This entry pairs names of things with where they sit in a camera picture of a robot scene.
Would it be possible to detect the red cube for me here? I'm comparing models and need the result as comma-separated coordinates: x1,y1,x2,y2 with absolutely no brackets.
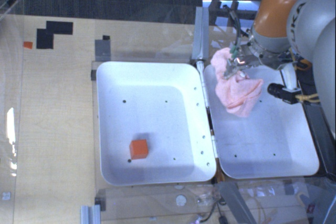
129,138,150,161

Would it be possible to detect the pink cloth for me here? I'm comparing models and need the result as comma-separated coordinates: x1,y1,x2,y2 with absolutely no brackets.
210,47,264,118

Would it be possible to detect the white plastic tray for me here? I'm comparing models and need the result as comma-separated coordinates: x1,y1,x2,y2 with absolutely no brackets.
96,61,217,187
203,62,321,180

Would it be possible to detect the pale wood board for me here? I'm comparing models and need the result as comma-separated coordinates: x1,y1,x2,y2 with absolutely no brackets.
93,19,328,224

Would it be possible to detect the black cylinder on white bracket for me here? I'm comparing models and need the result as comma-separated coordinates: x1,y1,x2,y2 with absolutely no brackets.
267,62,303,105

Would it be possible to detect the thin black and white rod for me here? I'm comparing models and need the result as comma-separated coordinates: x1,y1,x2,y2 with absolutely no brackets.
196,59,220,161

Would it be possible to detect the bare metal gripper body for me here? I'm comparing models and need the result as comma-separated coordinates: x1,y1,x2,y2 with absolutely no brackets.
230,42,287,70

